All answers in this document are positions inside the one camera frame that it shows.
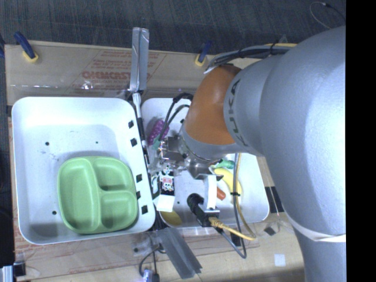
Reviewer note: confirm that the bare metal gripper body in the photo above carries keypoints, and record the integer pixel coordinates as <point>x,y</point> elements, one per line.
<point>174,148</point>

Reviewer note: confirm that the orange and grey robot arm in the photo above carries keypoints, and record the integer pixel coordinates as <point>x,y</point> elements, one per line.
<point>293,113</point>

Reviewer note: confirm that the purple grapes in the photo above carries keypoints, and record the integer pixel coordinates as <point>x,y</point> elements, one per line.
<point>157,131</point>

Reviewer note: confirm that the white cow print carton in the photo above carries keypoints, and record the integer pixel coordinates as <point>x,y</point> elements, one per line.
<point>167,184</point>

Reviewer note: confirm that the green toy vegetable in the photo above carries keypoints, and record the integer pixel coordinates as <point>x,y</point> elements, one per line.
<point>227,164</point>

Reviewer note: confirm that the yellow banana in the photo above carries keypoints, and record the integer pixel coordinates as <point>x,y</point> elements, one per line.
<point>226,177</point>

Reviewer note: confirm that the orange carrot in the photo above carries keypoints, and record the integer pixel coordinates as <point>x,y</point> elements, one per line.
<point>221,194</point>

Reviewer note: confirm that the yellow round toy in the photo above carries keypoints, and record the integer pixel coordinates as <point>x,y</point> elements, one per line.
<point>171,217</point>

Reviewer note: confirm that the white plastic tray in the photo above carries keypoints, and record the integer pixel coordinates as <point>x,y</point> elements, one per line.
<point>252,198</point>
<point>73,122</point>

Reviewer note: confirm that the green divided plate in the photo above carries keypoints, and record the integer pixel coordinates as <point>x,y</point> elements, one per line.
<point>88,195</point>

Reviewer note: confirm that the brown cardboard board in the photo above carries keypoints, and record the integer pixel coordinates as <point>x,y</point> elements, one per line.
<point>73,66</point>

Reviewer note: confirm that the black cylinder on white bracket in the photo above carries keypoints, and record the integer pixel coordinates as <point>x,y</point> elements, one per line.
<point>202,209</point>

